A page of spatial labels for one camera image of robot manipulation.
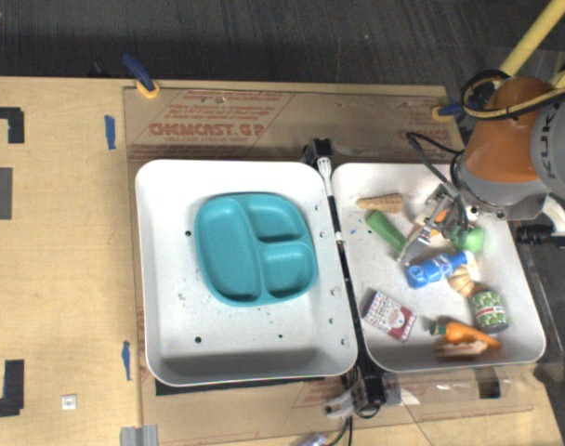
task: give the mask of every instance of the orange carrot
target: orange carrot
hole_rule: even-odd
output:
[[[431,326],[431,334],[444,335],[445,339],[451,344],[461,344],[462,342],[470,344],[475,340],[483,340],[487,343],[487,348],[500,348],[502,346],[501,342],[489,337],[484,332],[456,321],[448,322],[445,325],[434,322]]]

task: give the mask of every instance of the blue wire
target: blue wire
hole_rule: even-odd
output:
[[[140,61],[133,56],[124,55],[122,63],[136,76],[136,79],[138,79],[147,90],[154,91],[154,83],[152,82],[151,76]]]

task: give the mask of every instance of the green can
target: green can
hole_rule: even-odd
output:
[[[506,310],[502,297],[495,291],[483,291],[470,298],[477,326],[485,334],[497,334],[507,329]]]

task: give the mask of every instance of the teal plate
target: teal plate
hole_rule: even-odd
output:
[[[270,193],[223,195],[194,222],[196,252],[212,294],[231,306],[263,306],[304,294],[318,276],[305,219]]]

